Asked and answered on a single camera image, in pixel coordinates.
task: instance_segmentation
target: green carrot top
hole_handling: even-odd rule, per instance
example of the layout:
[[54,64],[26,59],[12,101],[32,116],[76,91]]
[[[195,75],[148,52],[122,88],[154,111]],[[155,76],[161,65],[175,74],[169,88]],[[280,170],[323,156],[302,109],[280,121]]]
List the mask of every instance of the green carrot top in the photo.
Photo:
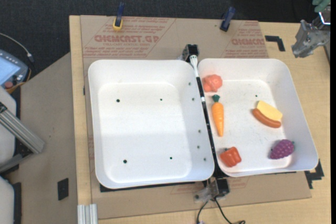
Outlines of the green carrot top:
[[220,97],[218,94],[215,94],[215,95],[212,96],[212,99],[213,99],[215,102],[218,102],[220,98],[221,98],[221,97]]

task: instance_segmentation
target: toy red pepper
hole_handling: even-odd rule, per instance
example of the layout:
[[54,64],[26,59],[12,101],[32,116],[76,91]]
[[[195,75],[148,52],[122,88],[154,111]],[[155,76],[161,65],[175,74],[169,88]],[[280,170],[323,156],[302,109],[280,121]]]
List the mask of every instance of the toy red pepper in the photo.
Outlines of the toy red pepper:
[[242,161],[236,147],[231,147],[220,154],[220,158],[227,167],[233,167]]

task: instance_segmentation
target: pink toy fruit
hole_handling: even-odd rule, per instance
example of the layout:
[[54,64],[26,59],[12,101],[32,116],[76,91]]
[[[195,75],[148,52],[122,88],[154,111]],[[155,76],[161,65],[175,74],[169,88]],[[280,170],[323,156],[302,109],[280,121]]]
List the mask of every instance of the pink toy fruit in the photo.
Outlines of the pink toy fruit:
[[205,92],[217,92],[223,85],[222,78],[216,74],[203,78],[202,83]]
[[270,158],[271,159],[281,159],[289,156],[294,151],[294,144],[291,140],[282,139],[276,146],[272,149]]

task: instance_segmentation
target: black cable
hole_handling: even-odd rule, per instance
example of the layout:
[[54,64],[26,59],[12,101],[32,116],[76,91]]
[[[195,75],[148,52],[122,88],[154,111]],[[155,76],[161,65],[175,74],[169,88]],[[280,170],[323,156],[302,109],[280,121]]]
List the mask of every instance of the black cable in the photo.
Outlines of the black cable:
[[35,60],[34,60],[34,57],[33,55],[28,51],[28,49],[23,46],[19,41],[15,40],[14,38],[10,37],[9,35],[6,35],[4,33],[0,33],[0,36],[2,37],[5,37],[5,38],[8,38],[9,40],[13,41],[14,43],[16,43],[17,45],[19,45],[20,47],[22,47],[24,49],[24,51],[27,53],[27,58],[29,60],[29,64],[32,66],[32,69],[35,74],[37,74],[37,69],[36,69],[36,66],[35,66]]
[[[225,218],[225,220],[226,220],[229,224],[232,224],[232,223],[226,218],[226,216],[224,215],[224,212],[222,211],[222,208],[220,207],[220,205],[219,205],[219,203],[218,203],[218,201],[217,201],[217,197],[214,198],[214,201],[215,201],[215,203],[217,204],[217,206],[218,206],[219,210],[221,211],[222,216]],[[242,220],[242,221],[239,222],[239,224],[245,224],[245,223],[246,223],[246,222],[245,222],[244,220]]]
[[202,209],[206,206],[206,204],[209,202],[209,200],[208,201],[206,201],[205,203],[204,203],[204,205],[202,205],[202,207],[200,208],[200,210],[198,211],[198,214],[197,214],[197,218],[196,218],[196,224],[200,224],[199,222],[199,216],[200,216],[200,214],[201,214],[201,211],[202,211]]
[[[224,214],[224,212],[222,211],[222,208],[220,207],[220,205],[219,205],[219,203],[218,203],[218,201],[217,201],[217,197],[215,197],[214,199],[210,199],[211,201],[214,201],[214,202],[216,202],[216,204],[217,204],[217,206],[218,206],[218,208],[219,208],[219,210],[221,211],[221,213],[222,213],[222,216],[225,218],[225,220],[229,223],[229,224],[232,224],[227,218],[226,218],[226,216],[225,216],[225,214]],[[201,211],[202,211],[202,209],[207,205],[207,203],[210,201],[210,200],[208,200],[208,201],[206,201],[204,204],[203,204],[203,206],[200,208],[200,210],[198,211],[198,214],[197,214],[197,218],[196,218],[196,224],[200,224],[200,214],[201,214]],[[242,220],[242,221],[240,221],[239,222],[239,224],[245,224],[246,223],[246,221],[244,221],[244,220]]]

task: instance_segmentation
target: blue clamp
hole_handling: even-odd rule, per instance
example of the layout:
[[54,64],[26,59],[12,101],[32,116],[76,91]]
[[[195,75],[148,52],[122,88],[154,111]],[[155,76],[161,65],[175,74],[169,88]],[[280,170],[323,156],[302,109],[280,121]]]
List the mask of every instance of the blue clamp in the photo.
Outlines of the blue clamp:
[[122,13],[124,11],[124,7],[125,7],[125,3],[124,2],[120,2],[118,10],[117,10],[117,16],[116,18],[114,18],[113,21],[113,29],[114,31],[119,31],[122,27]]
[[230,21],[232,17],[235,15],[236,9],[233,7],[230,7],[229,10],[226,12],[226,14],[223,14],[221,19],[224,19],[222,21],[222,24],[220,25],[220,29],[227,32],[230,26]]

